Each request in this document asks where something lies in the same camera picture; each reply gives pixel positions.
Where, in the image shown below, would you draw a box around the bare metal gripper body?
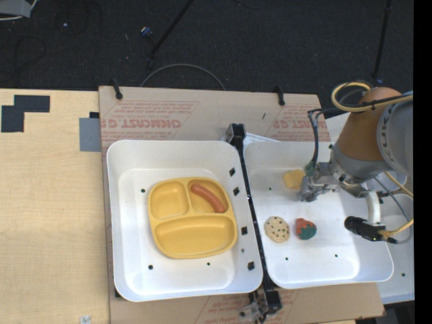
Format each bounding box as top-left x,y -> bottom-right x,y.
304,162 -> 369,198

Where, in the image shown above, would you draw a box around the yellow toy food piece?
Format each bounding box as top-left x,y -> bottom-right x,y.
283,169 -> 306,190

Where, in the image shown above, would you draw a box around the red and green toy strawberry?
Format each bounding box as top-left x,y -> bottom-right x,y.
296,217 -> 318,241

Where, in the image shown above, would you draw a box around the beige spotted toy biscuit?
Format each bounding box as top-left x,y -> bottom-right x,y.
263,215 -> 291,244

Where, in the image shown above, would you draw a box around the thin black and white rod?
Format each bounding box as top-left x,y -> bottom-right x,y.
234,136 -> 276,293

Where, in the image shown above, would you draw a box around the white plastic tray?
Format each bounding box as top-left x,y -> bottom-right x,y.
106,139 -> 264,302
243,140 -> 395,290

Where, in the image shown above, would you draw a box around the white printed paper sheet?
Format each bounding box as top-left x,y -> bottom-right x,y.
243,132 -> 281,145

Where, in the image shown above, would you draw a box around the orange toy sausage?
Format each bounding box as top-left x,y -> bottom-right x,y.
190,183 -> 227,214

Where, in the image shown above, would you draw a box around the yellow divided plate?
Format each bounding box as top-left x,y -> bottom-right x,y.
147,177 -> 239,261

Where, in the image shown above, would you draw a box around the brown cardboard board red print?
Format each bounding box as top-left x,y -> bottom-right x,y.
98,85 -> 386,324

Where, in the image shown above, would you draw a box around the black cylinder on white bracket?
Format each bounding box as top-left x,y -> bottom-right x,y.
344,190 -> 387,242

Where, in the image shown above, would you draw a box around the black block with thin wires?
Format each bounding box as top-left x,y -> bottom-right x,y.
225,123 -> 246,144
262,289 -> 283,314

